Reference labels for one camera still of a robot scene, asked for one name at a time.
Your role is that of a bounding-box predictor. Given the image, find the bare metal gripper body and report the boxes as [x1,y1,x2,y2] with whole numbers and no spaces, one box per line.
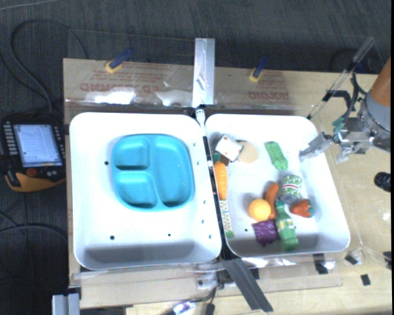
[332,116,392,154]

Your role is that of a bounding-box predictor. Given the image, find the green toy vegetable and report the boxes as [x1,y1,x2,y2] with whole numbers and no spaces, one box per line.
[264,140,289,172]

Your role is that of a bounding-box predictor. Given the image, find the green and white can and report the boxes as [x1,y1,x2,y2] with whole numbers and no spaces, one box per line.
[279,174,304,205]

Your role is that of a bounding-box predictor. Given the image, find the brown board with red print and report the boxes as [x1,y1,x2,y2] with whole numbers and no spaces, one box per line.
[62,58,392,311]

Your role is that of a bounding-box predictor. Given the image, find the white plastic tray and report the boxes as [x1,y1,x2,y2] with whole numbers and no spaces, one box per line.
[68,111,223,271]
[204,113,352,259]

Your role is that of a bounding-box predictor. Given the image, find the small orange and green carrot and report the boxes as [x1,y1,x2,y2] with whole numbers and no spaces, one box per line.
[289,198,316,219]

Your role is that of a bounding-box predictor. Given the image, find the orange sausage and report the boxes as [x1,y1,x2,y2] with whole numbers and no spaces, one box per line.
[264,182,280,221]

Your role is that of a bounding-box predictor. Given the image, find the beige round biscuit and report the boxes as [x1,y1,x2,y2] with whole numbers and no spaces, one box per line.
[237,140,260,164]

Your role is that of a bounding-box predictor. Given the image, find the yellow orange ball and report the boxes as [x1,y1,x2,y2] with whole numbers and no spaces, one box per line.
[248,198,273,222]

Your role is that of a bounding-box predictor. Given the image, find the green bottle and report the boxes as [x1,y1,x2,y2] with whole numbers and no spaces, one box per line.
[274,200,299,253]

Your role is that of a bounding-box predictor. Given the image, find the white carton with red dots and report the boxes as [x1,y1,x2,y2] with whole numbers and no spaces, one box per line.
[215,135,244,163]

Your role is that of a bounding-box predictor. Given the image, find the purple grapes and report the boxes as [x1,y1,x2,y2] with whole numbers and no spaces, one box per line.
[252,219,280,247]

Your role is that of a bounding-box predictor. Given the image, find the white and green packet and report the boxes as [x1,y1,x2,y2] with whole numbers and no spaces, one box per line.
[218,199,236,240]

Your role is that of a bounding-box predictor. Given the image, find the blue divided plate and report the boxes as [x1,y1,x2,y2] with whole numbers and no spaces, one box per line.
[110,133,196,213]

